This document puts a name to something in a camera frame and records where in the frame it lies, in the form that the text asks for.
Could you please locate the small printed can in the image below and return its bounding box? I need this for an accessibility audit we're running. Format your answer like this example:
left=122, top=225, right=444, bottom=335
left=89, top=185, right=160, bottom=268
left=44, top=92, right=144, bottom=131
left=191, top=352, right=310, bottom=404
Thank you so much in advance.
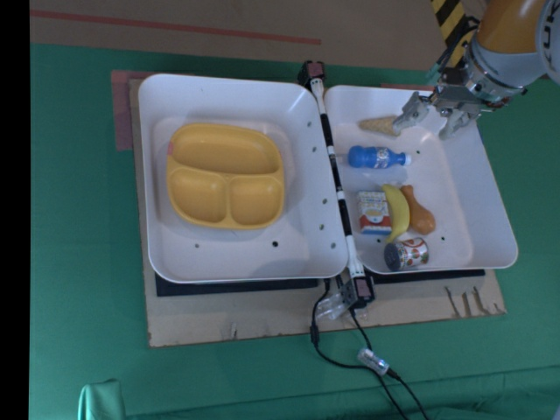
left=383, top=236, right=430, bottom=273

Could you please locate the white plastic tray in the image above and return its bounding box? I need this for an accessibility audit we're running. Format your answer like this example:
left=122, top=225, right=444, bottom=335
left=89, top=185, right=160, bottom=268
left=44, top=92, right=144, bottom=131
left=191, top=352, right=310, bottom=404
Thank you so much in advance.
left=137, top=73, right=350, bottom=285
left=323, top=84, right=520, bottom=276

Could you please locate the yellow divided plate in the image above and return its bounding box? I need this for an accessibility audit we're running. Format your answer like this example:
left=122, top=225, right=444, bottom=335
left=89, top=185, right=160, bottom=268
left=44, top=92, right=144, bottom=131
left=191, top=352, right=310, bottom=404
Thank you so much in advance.
left=165, top=122, right=286, bottom=231

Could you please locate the beige ice cream cone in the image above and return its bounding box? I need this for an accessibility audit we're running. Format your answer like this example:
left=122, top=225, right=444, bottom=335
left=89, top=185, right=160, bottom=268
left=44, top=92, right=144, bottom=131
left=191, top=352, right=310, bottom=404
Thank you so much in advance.
left=359, top=115, right=403, bottom=137

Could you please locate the black and white thin rod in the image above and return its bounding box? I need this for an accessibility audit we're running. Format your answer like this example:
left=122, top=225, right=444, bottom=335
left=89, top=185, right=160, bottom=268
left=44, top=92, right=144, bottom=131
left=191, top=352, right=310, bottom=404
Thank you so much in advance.
left=309, top=78, right=367, bottom=280

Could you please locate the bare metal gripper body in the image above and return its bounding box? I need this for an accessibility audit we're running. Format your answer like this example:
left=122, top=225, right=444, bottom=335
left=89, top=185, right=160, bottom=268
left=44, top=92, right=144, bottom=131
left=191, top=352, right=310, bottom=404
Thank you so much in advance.
left=427, top=66, right=511, bottom=121

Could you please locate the blue plastic bottle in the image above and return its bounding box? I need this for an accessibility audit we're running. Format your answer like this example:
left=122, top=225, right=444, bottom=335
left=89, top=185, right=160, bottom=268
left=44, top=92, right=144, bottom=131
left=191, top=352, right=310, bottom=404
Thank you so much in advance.
left=346, top=144, right=413, bottom=170

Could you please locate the brown cardboard board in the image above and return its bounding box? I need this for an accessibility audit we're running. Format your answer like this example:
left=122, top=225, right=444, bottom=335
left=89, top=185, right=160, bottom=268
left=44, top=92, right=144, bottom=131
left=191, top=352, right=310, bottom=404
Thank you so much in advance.
left=111, top=69, right=508, bottom=349

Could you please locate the yellow banana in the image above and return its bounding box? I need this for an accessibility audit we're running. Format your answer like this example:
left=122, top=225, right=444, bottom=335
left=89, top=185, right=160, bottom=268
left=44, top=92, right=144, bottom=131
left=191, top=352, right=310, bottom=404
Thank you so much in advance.
left=381, top=183, right=411, bottom=245

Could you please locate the red and white carton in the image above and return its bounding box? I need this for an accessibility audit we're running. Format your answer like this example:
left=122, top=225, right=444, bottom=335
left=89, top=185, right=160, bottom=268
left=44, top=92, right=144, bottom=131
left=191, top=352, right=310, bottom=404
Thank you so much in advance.
left=356, top=190, right=393, bottom=236

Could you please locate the orange chicken drumstick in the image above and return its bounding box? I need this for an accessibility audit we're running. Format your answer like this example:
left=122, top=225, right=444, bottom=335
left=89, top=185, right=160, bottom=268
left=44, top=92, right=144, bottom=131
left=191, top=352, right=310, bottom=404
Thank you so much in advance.
left=400, top=184, right=437, bottom=236

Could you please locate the black block with wires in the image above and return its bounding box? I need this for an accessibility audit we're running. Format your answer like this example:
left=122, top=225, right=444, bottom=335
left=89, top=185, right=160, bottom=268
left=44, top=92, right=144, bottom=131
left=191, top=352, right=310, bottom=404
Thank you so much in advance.
left=297, top=59, right=326, bottom=87
left=341, top=276, right=376, bottom=310

